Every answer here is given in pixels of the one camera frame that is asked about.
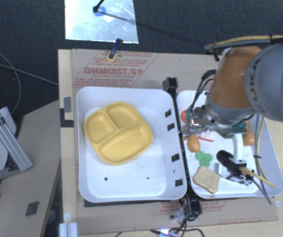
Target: tray hole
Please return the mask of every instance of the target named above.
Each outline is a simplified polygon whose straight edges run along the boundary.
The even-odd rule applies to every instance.
[[[173,129],[174,127],[175,127],[175,124],[174,124],[174,123],[169,124],[169,125],[167,126],[168,131],[170,131],[170,130]]]
[[[180,155],[179,154],[176,154],[174,156],[171,156],[171,160],[172,162],[176,161],[176,160],[180,160]]]
[[[182,179],[176,180],[176,187],[183,185]]]
[[[165,112],[166,118],[169,117],[170,115],[171,115],[171,109],[169,109],[167,112]]]

